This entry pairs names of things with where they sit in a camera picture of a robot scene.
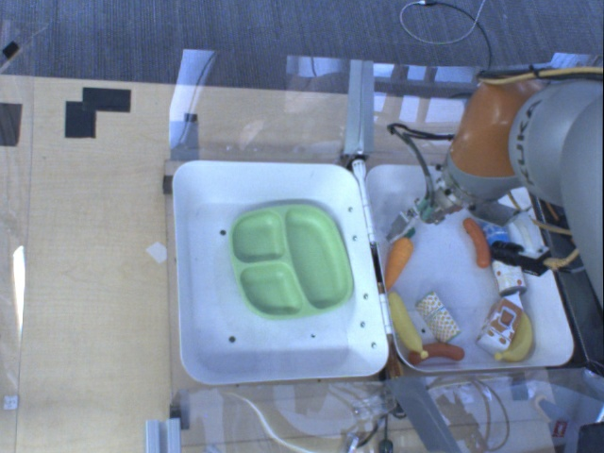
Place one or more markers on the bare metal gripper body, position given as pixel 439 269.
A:
pixel 443 202

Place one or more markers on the green divided plate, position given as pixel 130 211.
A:
pixel 311 253

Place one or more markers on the orange carrot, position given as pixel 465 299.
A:
pixel 398 260

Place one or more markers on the blue packet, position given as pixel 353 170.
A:
pixel 495 234

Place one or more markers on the yellow banana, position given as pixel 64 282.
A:
pixel 403 321
pixel 523 340

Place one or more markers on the orange sausage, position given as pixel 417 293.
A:
pixel 479 243

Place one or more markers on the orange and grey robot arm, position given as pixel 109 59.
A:
pixel 542 130

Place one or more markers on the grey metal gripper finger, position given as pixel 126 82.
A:
pixel 408 218
pixel 395 230

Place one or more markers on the red sausage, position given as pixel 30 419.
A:
pixel 443 351

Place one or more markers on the white brown carton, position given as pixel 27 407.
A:
pixel 500 323

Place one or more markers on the white plastic tray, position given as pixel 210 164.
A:
pixel 203 262
pixel 443 272

